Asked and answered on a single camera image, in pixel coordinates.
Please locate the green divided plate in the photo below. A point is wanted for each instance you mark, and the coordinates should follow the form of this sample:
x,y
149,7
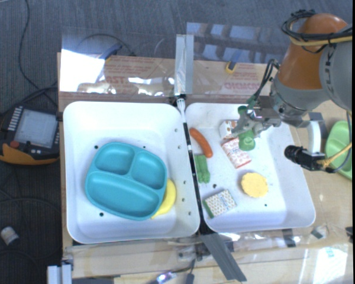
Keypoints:
x,y
337,146

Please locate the brown cardboard board red print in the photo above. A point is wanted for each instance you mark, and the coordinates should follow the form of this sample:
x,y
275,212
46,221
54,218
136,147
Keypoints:
x,y
322,217

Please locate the green bean bundle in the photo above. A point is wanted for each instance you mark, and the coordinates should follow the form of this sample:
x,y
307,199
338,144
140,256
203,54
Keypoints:
x,y
201,169

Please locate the red and white packet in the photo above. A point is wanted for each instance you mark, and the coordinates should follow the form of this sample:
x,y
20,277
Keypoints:
x,y
236,155

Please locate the green and white packet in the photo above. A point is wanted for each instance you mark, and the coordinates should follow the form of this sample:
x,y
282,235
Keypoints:
x,y
220,203

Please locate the yellow banana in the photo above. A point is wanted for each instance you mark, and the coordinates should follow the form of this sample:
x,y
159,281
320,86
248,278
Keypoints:
x,y
170,195

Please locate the black cylinder on white bracket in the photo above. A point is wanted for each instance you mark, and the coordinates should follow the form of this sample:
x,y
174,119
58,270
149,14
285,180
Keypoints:
x,y
301,157

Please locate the orange sausage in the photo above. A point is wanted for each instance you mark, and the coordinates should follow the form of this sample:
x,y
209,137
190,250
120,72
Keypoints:
x,y
201,142

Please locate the small grey can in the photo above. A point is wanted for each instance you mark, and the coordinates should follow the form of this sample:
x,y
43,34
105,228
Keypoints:
x,y
9,235

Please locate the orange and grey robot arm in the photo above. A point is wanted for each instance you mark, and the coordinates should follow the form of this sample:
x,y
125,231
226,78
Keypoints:
x,y
301,67

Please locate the white and orange carton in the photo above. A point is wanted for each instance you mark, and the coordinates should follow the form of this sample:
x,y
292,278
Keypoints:
x,y
225,129

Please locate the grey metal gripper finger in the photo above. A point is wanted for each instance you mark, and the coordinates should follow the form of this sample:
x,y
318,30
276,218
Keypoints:
x,y
239,125
256,130

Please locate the yellow round biscuit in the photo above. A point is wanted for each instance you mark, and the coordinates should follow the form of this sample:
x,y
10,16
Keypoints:
x,y
254,185

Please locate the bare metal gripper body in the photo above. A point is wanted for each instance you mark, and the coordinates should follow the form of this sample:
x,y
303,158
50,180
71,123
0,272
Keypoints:
x,y
267,114

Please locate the blue divided plate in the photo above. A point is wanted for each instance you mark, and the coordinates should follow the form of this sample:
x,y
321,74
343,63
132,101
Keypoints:
x,y
121,185

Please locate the white plastic tray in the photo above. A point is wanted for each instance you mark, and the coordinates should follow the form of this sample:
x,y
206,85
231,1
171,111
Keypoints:
x,y
121,120
281,188

